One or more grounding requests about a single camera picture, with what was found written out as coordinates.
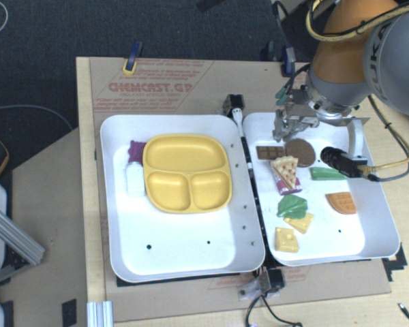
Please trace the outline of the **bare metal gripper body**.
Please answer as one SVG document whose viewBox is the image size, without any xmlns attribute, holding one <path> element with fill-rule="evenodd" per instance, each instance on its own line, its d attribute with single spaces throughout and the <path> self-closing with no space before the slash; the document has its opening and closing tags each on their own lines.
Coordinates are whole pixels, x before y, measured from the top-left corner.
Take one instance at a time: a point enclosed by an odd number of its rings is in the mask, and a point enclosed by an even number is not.
<svg viewBox="0 0 409 327">
<path fill-rule="evenodd" d="M 282 117 L 301 121 L 304 118 L 323 122 L 340 122 L 352 111 L 351 107 L 336 104 L 316 89 L 303 86 L 291 91 L 284 105 Z"/>
</svg>

